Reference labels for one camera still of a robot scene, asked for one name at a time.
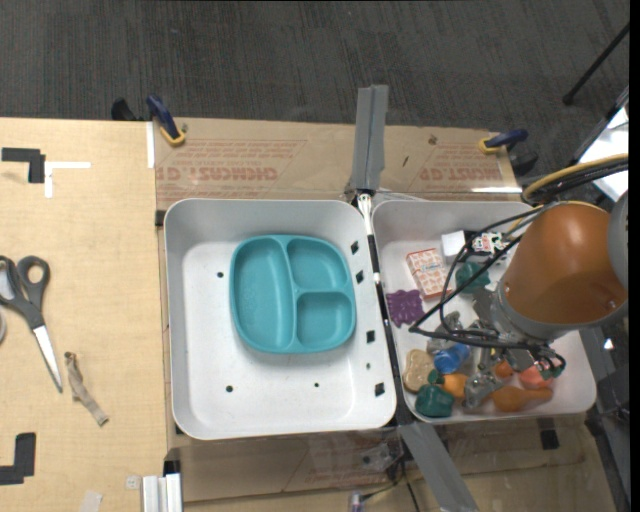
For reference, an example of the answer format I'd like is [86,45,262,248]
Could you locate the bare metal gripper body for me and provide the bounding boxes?
[464,285,550,375]

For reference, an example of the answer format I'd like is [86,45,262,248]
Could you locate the blue toy bottle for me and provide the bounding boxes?
[432,342,472,376]

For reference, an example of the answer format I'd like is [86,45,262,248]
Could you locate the yellow orange toy fruit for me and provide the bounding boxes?
[428,369,469,400]

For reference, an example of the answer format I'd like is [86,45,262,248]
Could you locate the orange toy chicken drumstick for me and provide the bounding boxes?
[491,383,554,414]

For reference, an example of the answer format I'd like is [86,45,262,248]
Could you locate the dark green toy broccoli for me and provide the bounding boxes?
[453,261,492,295]

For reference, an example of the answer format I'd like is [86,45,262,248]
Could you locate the tan toy bread slice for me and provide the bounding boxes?
[402,348,436,394]

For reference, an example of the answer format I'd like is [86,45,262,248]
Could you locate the green toy bell pepper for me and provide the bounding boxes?
[414,383,456,419]

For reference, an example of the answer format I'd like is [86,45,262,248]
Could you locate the purple toy grapes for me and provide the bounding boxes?
[385,288,426,329]

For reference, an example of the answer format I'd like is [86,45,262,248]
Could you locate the salmon pink toy food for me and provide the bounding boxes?
[516,366,555,391]

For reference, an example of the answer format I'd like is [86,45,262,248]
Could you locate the orange and white carton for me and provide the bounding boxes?
[405,247,452,301]

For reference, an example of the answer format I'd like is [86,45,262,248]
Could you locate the cow print small carton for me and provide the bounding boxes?
[471,231,511,254]

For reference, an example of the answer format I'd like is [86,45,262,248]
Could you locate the white plastic tray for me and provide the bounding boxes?
[163,198,399,442]
[370,199,598,426]

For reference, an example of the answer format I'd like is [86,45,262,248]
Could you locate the teal divided plate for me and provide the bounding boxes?
[229,234,358,356]

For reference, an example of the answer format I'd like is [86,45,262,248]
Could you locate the brown cardboard board, red print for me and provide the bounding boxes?
[152,117,604,505]

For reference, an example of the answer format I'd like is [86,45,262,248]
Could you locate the grey handled scissors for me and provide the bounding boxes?
[0,255,65,395]

